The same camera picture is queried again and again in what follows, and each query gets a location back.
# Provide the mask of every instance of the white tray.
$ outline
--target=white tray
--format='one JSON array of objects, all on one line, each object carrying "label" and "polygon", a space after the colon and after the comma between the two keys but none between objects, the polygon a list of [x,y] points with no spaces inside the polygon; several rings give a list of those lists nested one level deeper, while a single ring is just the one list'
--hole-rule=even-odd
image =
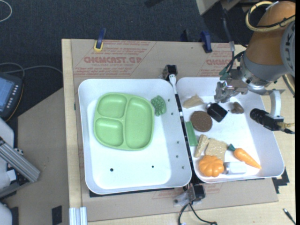
[{"label": "white tray", "polygon": [[[219,82],[219,78],[185,77],[178,80],[176,87],[181,104],[195,94],[205,102],[204,105],[189,109],[183,107],[185,121],[189,121],[194,111],[206,111],[206,104],[209,102],[214,103],[217,82]],[[235,101],[239,102],[244,108],[245,112],[243,114],[230,112]],[[259,170],[247,165],[247,172],[243,175],[220,174],[215,178],[206,177],[200,173],[198,168],[199,160],[204,155],[204,151],[200,158],[195,158],[196,147],[191,146],[190,150],[197,177],[207,183],[216,183],[280,176],[284,171],[284,162],[274,133],[252,120],[249,116],[250,111],[254,108],[265,110],[261,96],[252,92],[246,95],[239,94],[232,97],[230,102],[220,103],[219,105],[228,111],[227,115],[220,123],[213,120],[212,128],[208,132],[201,133],[195,130],[196,137],[199,138],[201,134],[205,134],[209,138],[215,138],[228,144],[232,143],[236,148],[242,147],[262,166],[262,169]],[[226,151],[225,162],[231,161],[238,160],[232,152]]]},{"label": "white tray", "polygon": [[[98,98],[108,92],[147,100],[160,95],[167,111],[155,116],[151,144],[140,151],[117,150],[100,144],[93,133]],[[180,115],[171,84],[162,79],[88,79],[78,89],[82,122],[85,180],[100,195],[183,187],[192,172]]]}]

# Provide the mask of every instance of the black floor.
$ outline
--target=black floor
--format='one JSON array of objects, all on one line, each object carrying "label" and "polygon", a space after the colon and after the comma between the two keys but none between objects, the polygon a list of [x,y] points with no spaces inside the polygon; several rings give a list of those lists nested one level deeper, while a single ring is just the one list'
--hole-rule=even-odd
[{"label": "black floor", "polygon": [[[0,22],[0,64],[61,70],[61,39],[97,39],[101,27],[107,28],[106,39],[180,41],[180,35],[188,30],[189,40],[197,42],[201,31],[208,30],[212,42],[228,42],[220,3],[200,16],[195,0],[4,1],[13,12]],[[235,43],[239,40],[246,44],[252,32],[244,23],[245,13],[239,5],[228,13],[234,24]],[[8,6],[0,2],[0,20],[8,14]],[[0,66],[0,71],[13,69],[18,67]],[[24,84],[15,117],[60,89],[63,81],[61,73],[54,69],[36,68],[26,70]]]}]

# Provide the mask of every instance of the blue clamp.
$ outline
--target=blue clamp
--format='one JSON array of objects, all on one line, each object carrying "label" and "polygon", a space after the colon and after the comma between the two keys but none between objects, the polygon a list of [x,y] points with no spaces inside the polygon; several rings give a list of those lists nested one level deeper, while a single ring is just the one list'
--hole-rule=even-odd
[{"label": "blue clamp", "polygon": [[103,48],[102,40],[104,39],[105,34],[106,34],[106,28],[102,28],[100,30],[98,40],[95,42],[95,45],[94,45],[94,50],[96,52],[100,52],[102,50],[102,48]]},{"label": "blue clamp", "polygon": [[203,49],[206,53],[211,53],[211,45],[210,45],[210,34],[208,31],[202,31],[200,34],[200,40],[204,42]]}]

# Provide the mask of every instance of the device screen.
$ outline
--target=device screen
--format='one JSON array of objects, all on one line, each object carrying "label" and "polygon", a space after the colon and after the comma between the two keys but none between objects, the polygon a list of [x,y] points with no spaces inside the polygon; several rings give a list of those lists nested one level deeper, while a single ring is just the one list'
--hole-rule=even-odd
[{"label": "device screen", "polygon": [[14,84],[14,82],[0,77],[0,112],[4,110],[8,97],[14,88]]}]

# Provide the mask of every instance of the wooden edge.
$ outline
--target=wooden edge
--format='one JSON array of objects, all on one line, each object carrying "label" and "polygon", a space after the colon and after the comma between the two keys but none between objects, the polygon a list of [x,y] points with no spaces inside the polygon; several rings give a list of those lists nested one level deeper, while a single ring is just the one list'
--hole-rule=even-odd
[{"label": "wooden edge", "polygon": [[69,206],[70,208],[80,208],[82,206],[82,197],[78,157],[76,113],[74,110],[75,95],[73,81],[72,47],[70,39],[62,39],[62,54],[66,117]]}]

